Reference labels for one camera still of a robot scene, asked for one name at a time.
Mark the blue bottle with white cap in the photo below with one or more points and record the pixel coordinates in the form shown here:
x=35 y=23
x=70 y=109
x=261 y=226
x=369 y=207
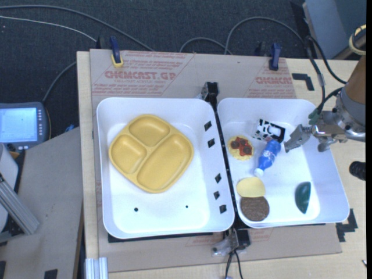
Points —
x=268 y=154

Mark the white plastic tray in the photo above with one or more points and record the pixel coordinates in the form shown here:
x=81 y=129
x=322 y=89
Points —
x=287 y=190
x=162 y=214

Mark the yellow divided plate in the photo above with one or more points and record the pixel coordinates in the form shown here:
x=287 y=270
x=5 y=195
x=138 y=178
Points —
x=151 y=153

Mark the toy pizza slice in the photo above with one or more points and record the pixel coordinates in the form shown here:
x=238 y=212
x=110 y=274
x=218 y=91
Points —
x=240 y=147

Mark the yellow round crisp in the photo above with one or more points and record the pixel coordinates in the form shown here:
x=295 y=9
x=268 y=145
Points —
x=250 y=187

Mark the black and white carton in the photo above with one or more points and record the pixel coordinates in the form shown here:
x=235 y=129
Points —
x=266 y=129

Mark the black cylinder on white bracket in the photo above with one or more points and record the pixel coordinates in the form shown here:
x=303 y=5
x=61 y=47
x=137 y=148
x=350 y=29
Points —
x=358 y=170

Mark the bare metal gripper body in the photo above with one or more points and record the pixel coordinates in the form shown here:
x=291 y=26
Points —
x=331 y=126

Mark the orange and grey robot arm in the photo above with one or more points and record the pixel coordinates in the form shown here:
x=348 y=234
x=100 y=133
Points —
x=356 y=83

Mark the brown cardboard board, red print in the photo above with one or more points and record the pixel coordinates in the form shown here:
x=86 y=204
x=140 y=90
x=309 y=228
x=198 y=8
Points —
x=180 y=71

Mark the dark green wedge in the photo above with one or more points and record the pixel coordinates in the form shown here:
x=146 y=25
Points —
x=303 y=196

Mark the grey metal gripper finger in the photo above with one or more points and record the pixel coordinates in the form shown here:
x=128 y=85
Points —
x=324 y=146
x=298 y=138

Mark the brown round biscuit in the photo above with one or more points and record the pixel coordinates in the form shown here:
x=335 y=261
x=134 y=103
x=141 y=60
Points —
x=254 y=208

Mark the thin black and white rod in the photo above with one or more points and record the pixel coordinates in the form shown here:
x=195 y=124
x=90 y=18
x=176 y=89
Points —
x=223 y=153

